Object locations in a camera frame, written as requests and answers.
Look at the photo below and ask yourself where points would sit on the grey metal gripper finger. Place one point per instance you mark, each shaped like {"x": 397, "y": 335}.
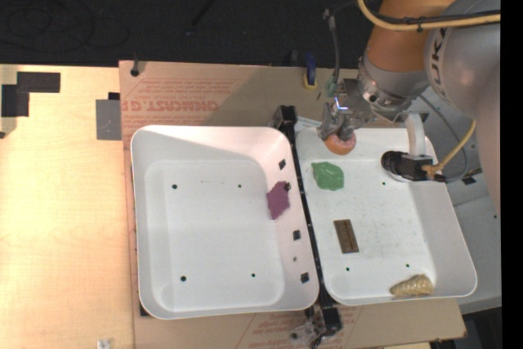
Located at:
{"x": 328, "y": 128}
{"x": 348, "y": 131}

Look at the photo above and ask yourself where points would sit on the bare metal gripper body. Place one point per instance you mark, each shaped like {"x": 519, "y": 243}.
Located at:
{"x": 359, "y": 104}

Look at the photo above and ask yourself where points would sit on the orange doughnut with pink icing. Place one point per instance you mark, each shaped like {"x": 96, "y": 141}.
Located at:
{"x": 340, "y": 146}

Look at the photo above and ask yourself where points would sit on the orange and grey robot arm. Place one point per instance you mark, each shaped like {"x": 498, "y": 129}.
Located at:
{"x": 412, "y": 41}

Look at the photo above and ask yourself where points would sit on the green toy lettuce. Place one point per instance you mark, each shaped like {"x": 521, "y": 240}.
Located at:
{"x": 328, "y": 175}

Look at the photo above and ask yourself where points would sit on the thin black rod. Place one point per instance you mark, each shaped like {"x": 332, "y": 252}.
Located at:
{"x": 307, "y": 212}

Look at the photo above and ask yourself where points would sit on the white plastic tray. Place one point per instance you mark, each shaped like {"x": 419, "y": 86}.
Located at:
{"x": 212, "y": 225}
{"x": 388, "y": 225}

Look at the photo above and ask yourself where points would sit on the brown rectangular biscuit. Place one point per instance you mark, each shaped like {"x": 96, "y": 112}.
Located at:
{"x": 346, "y": 236}

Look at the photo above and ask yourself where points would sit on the brown cardboard board red print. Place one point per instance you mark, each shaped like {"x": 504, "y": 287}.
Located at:
{"x": 184, "y": 102}

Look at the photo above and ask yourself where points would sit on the beige toy bread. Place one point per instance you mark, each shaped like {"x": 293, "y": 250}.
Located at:
{"x": 412, "y": 286}

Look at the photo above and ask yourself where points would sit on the black cylinder on white bracket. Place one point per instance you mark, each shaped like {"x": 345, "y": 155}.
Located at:
{"x": 404, "y": 165}

